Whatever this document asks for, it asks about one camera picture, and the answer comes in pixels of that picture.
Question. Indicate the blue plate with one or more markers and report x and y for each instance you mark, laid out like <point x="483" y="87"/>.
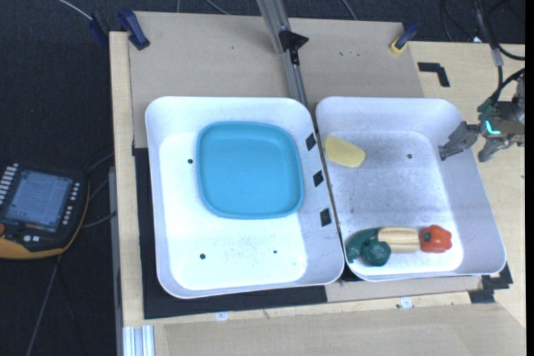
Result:
<point x="250" y="171"/>

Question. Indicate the green broccoli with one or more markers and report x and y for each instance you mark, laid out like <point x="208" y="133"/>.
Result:
<point x="375" y="254"/>

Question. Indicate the yellow wedge-shaped toy food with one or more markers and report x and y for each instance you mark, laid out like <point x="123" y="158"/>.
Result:
<point x="344" y="153"/>

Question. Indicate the orange bell pepper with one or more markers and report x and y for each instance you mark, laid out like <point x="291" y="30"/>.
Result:
<point x="437" y="239"/>

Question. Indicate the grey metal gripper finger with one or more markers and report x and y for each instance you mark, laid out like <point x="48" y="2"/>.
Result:
<point x="459" y="139"/>
<point x="494" y="146"/>

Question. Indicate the pale yellow corn cob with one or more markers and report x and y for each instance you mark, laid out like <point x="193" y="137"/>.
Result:
<point x="398" y="239"/>

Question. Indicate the white plastic tray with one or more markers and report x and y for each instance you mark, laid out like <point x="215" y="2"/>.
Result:
<point x="396" y="196"/>
<point x="233" y="258"/>

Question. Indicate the brown cardboard board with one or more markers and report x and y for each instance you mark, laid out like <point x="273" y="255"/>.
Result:
<point x="217" y="58"/>

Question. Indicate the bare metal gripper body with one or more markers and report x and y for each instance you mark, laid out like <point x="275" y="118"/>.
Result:
<point x="513" y="116"/>

